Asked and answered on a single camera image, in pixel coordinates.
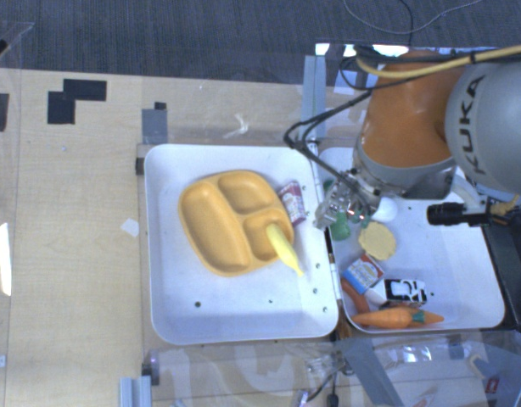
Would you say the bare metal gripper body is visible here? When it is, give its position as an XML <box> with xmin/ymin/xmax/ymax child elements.
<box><xmin>314</xmin><ymin>169</ymin><xmax>383</xmax><ymax>231</ymax></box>

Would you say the yellow biscuit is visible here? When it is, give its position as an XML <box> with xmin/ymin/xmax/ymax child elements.
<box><xmin>357</xmin><ymin>220</ymin><xmax>398</xmax><ymax>262</ymax></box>

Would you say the orange divided plate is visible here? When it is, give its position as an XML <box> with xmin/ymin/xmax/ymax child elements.
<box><xmin>177</xmin><ymin>170</ymin><xmax>296</xmax><ymax>278</ymax></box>

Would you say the orange carrot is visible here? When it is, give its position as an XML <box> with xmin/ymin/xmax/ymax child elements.
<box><xmin>407</xmin><ymin>309</ymin><xmax>445</xmax><ymax>329</ymax></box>
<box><xmin>350</xmin><ymin>306</ymin><xmax>427</xmax><ymax>330</ymax></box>

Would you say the white plastic tray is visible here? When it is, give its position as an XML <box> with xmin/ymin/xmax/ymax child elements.
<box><xmin>143</xmin><ymin>143</ymin><xmax>340</xmax><ymax>347</ymax></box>
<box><xmin>317</xmin><ymin>145</ymin><xmax>507</xmax><ymax>335</ymax></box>

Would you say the thin black and white rod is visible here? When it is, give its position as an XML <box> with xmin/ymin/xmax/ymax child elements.
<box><xmin>311</xmin><ymin>142</ymin><xmax>342</xmax><ymax>303</ymax></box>

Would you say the black cylinder on white bracket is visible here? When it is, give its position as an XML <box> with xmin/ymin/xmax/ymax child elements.
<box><xmin>426</xmin><ymin>175</ymin><xmax>520</xmax><ymax>229</ymax></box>

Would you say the blue and orange carton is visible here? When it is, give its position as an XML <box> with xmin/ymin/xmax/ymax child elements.
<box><xmin>341</xmin><ymin>253</ymin><xmax>386</xmax><ymax>295</ymax></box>

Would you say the yellow banana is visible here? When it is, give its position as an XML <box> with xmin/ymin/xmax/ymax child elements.
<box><xmin>266</xmin><ymin>222</ymin><xmax>305</xmax><ymax>278</ymax></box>

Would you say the black and white carton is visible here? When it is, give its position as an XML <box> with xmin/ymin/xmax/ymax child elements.
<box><xmin>383</xmin><ymin>278</ymin><xmax>429</xmax><ymax>305</ymax></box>

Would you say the red sausage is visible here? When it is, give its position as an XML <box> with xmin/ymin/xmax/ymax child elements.
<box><xmin>340</xmin><ymin>277</ymin><xmax>372</xmax><ymax>315</ymax></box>

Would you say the green bottle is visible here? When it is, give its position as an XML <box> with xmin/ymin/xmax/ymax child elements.
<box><xmin>329</xmin><ymin>212</ymin><xmax>352</xmax><ymax>243</ymax></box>

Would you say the white egg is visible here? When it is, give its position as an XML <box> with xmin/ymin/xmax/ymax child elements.
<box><xmin>370</xmin><ymin>196</ymin><xmax>400</xmax><ymax>224</ymax></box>

